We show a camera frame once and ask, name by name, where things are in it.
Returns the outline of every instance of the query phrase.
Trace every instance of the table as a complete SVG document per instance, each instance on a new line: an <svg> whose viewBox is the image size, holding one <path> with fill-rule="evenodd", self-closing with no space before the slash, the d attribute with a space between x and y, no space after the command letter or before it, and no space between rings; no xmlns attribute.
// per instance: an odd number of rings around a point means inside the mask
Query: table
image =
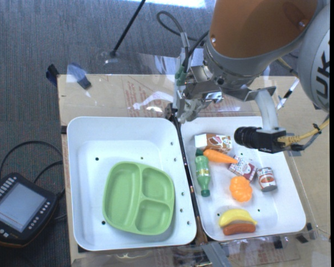
<svg viewBox="0 0 334 267"><path fill-rule="evenodd" d="M80 252L72 229L72 207L70 172L68 163L66 126L77 116L124 116L163 117L164 108L173 100L173 75L120 75L87 74L92 86L84 90L70 75L57 78L60 118L62 125L62 149L66 184L67 220L70 239L72 266L124 266L134 260L134 266L210 266L208 258L199 246L134 250L128 257L128 250L119 254ZM254 88L277 86L273 95L277 104L279 96L288 91L294 77L259 77L252 84ZM241 103L228 97L220 104L209 106L201 116L257 116L258 107L253 101ZM313 129L312 124L321 124L325 112L315 110L304 94L301 85L278 111L281 126L295 135ZM330 130L326 127L322 135L305 151L285 153L287 163L297 186L307 216L308 225L298 234L281 235L276 238L251 239L231 243L220 243L221 250L228 255L231 266L327 266L330 253ZM199 227L198 238L205 238Z"/></svg>

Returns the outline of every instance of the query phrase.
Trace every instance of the carrot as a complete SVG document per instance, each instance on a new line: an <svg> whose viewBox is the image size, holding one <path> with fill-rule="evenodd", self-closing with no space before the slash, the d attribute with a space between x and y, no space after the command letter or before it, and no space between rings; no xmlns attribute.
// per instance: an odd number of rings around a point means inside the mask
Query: carrot
<svg viewBox="0 0 334 267"><path fill-rule="evenodd" d="M224 235L241 234L241 233L253 233L256 227L252 223L240 223L230 224L223 228Z"/></svg>
<svg viewBox="0 0 334 267"><path fill-rule="evenodd" d="M222 163L238 163L235 158L230 157L222 152L206 149L203 151L204 156L208 158L209 161L222 162Z"/></svg>

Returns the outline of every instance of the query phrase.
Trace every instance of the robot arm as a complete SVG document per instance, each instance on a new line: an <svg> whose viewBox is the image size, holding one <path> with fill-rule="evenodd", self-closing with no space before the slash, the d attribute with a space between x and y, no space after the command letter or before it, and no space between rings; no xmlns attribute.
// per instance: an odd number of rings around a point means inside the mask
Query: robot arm
<svg viewBox="0 0 334 267"><path fill-rule="evenodd" d="M250 90L248 86L270 63L304 43L298 71L307 76L299 74L299 79L310 99L329 112L329 50L319 59L324 73L319 77L318 69L310 68L315 63L308 48L313 47L314 58L316 51L326 51L329 30L330 0L216 0L203 65L190 67L186 75L176 74L179 122L194 120L211 102L221 101L222 94L255 100L263 127L238 128L235 141L269 153L284 150L286 130L278 126L271 97L276 88ZM305 38L308 32L311 37Z"/></svg>

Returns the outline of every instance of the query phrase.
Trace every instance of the gray carpet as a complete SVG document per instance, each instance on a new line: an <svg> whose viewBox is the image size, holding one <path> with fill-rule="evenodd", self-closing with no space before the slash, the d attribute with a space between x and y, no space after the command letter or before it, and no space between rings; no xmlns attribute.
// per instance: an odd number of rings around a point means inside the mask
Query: gray carpet
<svg viewBox="0 0 334 267"><path fill-rule="evenodd" d="M204 0L204 8L148 1L119 51L178 57L180 38L163 28L156 14L171 13L188 36L198 38L210 26L215 0ZM125 0L0 0L0 166L10 149L26 141L48 142L61 150L57 88L46 78L50 64L62 74L70 62L79 63L88 73L146 70L141 65L112 70L100 58L116 45L138 5L139 1ZM164 21L175 29L168 17ZM296 62L291 55L284 59L291 66ZM271 66L270 74L289 75L277 65ZM9 155L1 176L19 172L33 180L60 159L49 146L28 144ZM64 186L62 165L47 170L38 184L59 192ZM55 216L65 211L63 197ZM0 247L0 267L4 266L70 266L66 219L51 222L26 248Z"/></svg>

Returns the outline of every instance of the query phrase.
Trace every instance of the white tray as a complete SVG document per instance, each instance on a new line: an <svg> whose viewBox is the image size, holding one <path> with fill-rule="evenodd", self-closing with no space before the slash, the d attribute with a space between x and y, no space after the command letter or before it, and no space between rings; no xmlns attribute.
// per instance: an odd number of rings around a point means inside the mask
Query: white tray
<svg viewBox="0 0 334 267"><path fill-rule="evenodd" d="M73 233L90 251L184 245L197 227L183 157L174 125L164 118L78 117L67 127ZM135 161L165 171L175 186L171 225L160 235L113 228L102 213L104 188L112 166Z"/></svg>
<svg viewBox="0 0 334 267"><path fill-rule="evenodd" d="M239 146L234 141L234 132L241 126L262 127L261 117L206 117L197 118L181 126L184 148L195 188L198 209L205 233L218 241L236 240L256 236L295 233L306 224L306 215L294 185L283 152L268 154L254 149ZM246 160L258 168L271 167L277 183L277 189L262 192L255 175L251 182L253 196L245 203L232 199L229 191L230 180L235 174L227 169L227 164L209 162L211 181L210 196L202 197L195 174L194 136L203 133L228 135L232 138L233 149L228 155L240 152ZM241 208L249 211L252 218L258 221L254 233L225 236L218 225L219 216L228 209Z"/></svg>

